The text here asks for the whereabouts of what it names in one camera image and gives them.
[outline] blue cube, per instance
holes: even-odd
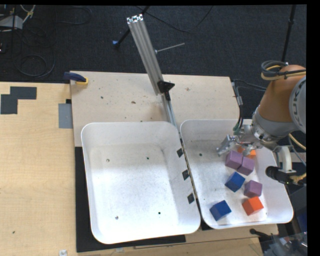
[[[226,215],[231,213],[231,209],[230,209],[229,205],[227,204],[226,200],[222,200],[221,202],[214,204],[210,208],[210,212],[211,212],[212,216],[214,217],[214,219],[216,221],[218,221],[222,217],[225,217]]]
[[[224,185],[226,185],[233,192],[236,192],[241,188],[245,180],[246,179],[244,177],[242,177],[239,173],[235,171],[229,176]]]

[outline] blue and yellow clamp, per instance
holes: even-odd
[[[63,79],[64,80],[73,80],[73,81],[75,81],[75,84],[79,85],[79,86],[87,86],[88,85],[88,78],[84,77],[82,75],[79,75],[77,73],[64,72]]]

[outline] block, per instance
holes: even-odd
[[[241,146],[238,147],[237,151],[242,154],[245,149]],[[250,154],[246,155],[247,158],[254,159],[257,156],[257,152],[253,149],[250,151]]]
[[[246,197],[260,197],[262,194],[262,184],[260,182],[250,180],[244,185],[244,193]]]
[[[231,213],[231,209],[229,205],[227,204],[226,200],[222,200],[221,202],[218,202],[214,204],[210,208],[210,212],[214,219],[216,221],[220,220],[221,218],[227,216],[229,213]]]
[[[244,177],[242,177],[235,171],[229,176],[224,185],[231,189],[233,192],[236,192],[241,188],[245,180],[246,179]]]
[[[242,164],[241,166],[237,169],[237,171],[243,175],[248,176],[254,171],[255,168],[255,160],[244,156],[242,158]]]
[[[242,158],[241,153],[231,150],[225,157],[225,166],[237,170],[242,164]]]
[[[248,216],[257,213],[264,208],[258,196],[245,200],[242,203],[242,206]]]

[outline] orange cube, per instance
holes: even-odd
[[[238,151],[239,153],[242,153],[244,150],[245,150],[245,149],[242,148],[242,146],[238,147],[238,149],[237,149],[237,151]],[[250,154],[246,155],[246,157],[253,159],[253,158],[256,157],[256,155],[257,155],[257,152],[253,149],[253,150],[250,151]]]
[[[258,196],[247,199],[242,203],[242,206],[248,216],[264,208]]]

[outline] black pole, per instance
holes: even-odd
[[[149,9],[150,5],[147,5],[141,12],[142,15],[145,14],[145,12]],[[120,38],[119,41],[113,41],[113,44],[115,46],[116,49],[118,49],[120,47],[120,44],[122,43],[123,40],[125,40],[125,38],[127,37],[127,35],[129,35],[130,33],[130,28],[128,28],[128,30],[124,33],[124,35]]]
[[[288,25],[288,29],[286,32],[286,39],[285,39],[285,43],[284,43],[284,49],[283,49],[283,54],[282,54],[282,62],[285,62],[286,60],[286,54],[287,54],[287,48],[288,48],[288,43],[289,43],[289,37],[290,37],[290,32],[291,32],[291,27],[294,24],[294,17],[295,17],[295,11],[296,11],[296,4],[292,5],[291,8],[291,14],[290,14],[290,18],[289,18],[289,25]]]

